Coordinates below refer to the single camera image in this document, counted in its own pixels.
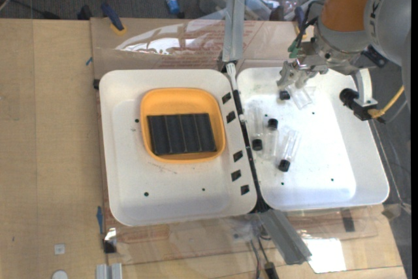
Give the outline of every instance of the wooden table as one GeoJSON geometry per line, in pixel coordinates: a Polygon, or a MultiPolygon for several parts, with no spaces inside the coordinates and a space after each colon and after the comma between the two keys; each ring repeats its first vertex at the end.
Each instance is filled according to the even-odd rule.
{"type": "MultiPolygon", "coordinates": [[[[89,22],[2,19],[0,41],[0,279],[59,269],[94,278],[108,259],[96,218],[103,184],[89,22]]],[[[363,270],[314,274],[304,263],[278,267],[280,278],[406,278],[389,222],[381,206],[372,210],[378,235],[342,242],[346,261],[363,270]]],[[[252,252],[241,252],[126,265],[123,278],[246,279],[254,270],[252,252]]]]}

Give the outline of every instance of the black rectangular object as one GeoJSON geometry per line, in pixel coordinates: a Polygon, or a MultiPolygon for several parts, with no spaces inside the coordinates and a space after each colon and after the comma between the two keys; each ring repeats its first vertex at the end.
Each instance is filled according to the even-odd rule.
{"type": "Polygon", "coordinates": [[[215,152],[208,113],[147,116],[155,155],[215,152]]]}

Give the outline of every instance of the black cap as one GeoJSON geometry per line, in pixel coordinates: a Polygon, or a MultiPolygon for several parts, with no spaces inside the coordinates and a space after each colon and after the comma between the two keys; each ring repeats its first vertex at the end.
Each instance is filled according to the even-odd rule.
{"type": "Polygon", "coordinates": [[[280,100],[289,100],[290,99],[290,94],[288,91],[280,91],[279,92],[279,98],[280,100]]]}
{"type": "Polygon", "coordinates": [[[260,151],[263,149],[263,142],[261,139],[253,140],[253,150],[260,151]]]}
{"type": "Polygon", "coordinates": [[[279,121],[277,121],[277,119],[269,119],[267,123],[267,127],[277,129],[278,124],[279,124],[279,121]]]}
{"type": "Polygon", "coordinates": [[[282,159],[278,166],[279,170],[283,172],[287,172],[289,170],[289,167],[290,167],[290,162],[287,161],[286,159],[282,159]]]}

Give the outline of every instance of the white tray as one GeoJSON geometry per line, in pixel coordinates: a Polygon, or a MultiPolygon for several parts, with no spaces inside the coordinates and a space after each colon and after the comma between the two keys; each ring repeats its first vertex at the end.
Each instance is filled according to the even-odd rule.
{"type": "Polygon", "coordinates": [[[278,99],[278,67],[243,70],[237,78],[242,106],[257,102],[279,121],[281,150],[286,131],[301,133],[300,146],[288,172],[254,152],[261,193],[280,210],[308,210],[375,205],[386,200],[389,184],[370,126],[343,106],[339,94],[356,89],[350,76],[335,71],[310,79],[313,103],[298,109],[278,99]]]}
{"type": "Polygon", "coordinates": [[[257,194],[228,79],[215,70],[127,70],[105,74],[99,85],[110,209],[125,225],[149,225],[247,214],[257,194]],[[226,148],[199,164],[162,163],[145,149],[140,116],[144,94],[155,88],[200,88],[217,100],[226,148]],[[234,161],[233,154],[242,151],[234,161]],[[240,170],[232,181],[231,173],[240,170]],[[242,189],[249,191],[242,195],[242,189]]]}

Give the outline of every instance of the blue bottle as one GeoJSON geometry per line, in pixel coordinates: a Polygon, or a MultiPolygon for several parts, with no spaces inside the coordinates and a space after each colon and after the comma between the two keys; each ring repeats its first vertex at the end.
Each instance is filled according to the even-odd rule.
{"type": "Polygon", "coordinates": [[[169,7],[171,14],[178,14],[180,12],[180,8],[178,6],[177,0],[165,0],[167,6],[169,7]]]}

